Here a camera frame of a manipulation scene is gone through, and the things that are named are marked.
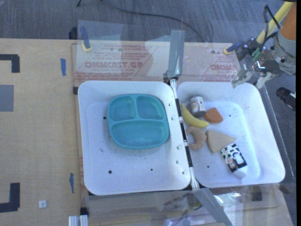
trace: small can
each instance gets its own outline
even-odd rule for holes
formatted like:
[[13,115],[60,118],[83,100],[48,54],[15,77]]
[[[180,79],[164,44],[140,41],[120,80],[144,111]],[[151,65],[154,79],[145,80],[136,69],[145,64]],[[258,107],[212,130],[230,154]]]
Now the small can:
[[190,99],[191,113],[195,117],[202,117],[206,115],[204,101],[201,96],[195,96]]

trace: gray carpet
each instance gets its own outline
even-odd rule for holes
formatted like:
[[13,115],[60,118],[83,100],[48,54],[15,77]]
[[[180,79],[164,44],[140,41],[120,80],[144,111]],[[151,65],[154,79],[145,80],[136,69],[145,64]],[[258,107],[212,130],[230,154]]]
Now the gray carpet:
[[[185,41],[235,43],[256,37],[263,30],[265,4],[269,4],[274,14],[283,4],[281,0],[105,0],[123,9],[174,17],[183,21],[181,23],[161,16],[121,12],[100,0],[82,0],[77,7],[77,1],[0,0],[0,37],[68,39],[69,31],[79,20],[88,20],[147,28],[127,31],[127,39],[133,40],[152,40],[168,35],[170,29],[183,29]],[[274,109],[269,118],[287,167],[284,183],[296,181],[296,119],[295,112],[286,107],[275,92],[279,87],[295,92],[295,82],[295,76],[284,74],[266,83],[268,96],[265,99],[272,102]]]

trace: yellow cable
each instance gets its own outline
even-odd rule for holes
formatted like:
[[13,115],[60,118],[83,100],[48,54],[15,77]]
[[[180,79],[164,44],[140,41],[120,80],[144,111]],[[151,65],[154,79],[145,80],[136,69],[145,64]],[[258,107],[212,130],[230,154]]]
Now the yellow cable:
[[[293,5],[292,2],[285,2],[281,8],[278,10],[278,12],[274,15],[276,21],[280,23],[284,17],[287,15],[288,11],[290,10],[291,6]],[[275,30],[276,24],[273,19],[270,20],[269,22],[269,29],[268,29],[268,36]],[[264,42],[264,35],[265,35],[265,30],[259,34],[257,37],[256,41],[259,44],[262,44]]]

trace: orange cookie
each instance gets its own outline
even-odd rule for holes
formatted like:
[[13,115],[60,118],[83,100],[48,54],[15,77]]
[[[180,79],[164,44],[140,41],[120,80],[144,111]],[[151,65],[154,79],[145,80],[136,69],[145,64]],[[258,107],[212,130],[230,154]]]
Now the orange cookie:
[[212,123],[218,123],[223,121],[222,115],[219,113],[219,111],[213,107],[206,111],[206,115],[203,116],[207,121],[210,121]]

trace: white tray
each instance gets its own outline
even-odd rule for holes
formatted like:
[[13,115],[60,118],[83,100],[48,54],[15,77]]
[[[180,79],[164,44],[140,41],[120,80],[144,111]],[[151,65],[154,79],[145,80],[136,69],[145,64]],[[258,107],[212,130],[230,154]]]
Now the white tray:
[[[212,153],[207,143],[199,151],[190,151],[197,180],[206,187],[228,187],[278,183],[285,168],[258,89],[248,83],[233,89],[228,82],[184,82],[177,89],[180,103],[189,108],[189,99],[200,95],[206,109],[216,107],[224,120],[206,129],[236,137],[248,164],[248,174],[240,179],[233,175],[222,155]],[[193,142],[188,135],[188,142]]]
[[[115,145],[107,110],[115,96],[131,93],[159,98],[168,118],[170,136],[149,149]],[[191,175],[172,89],[163,82],[87,81],[78,90],[84,181],[96,195],[182,190]]]

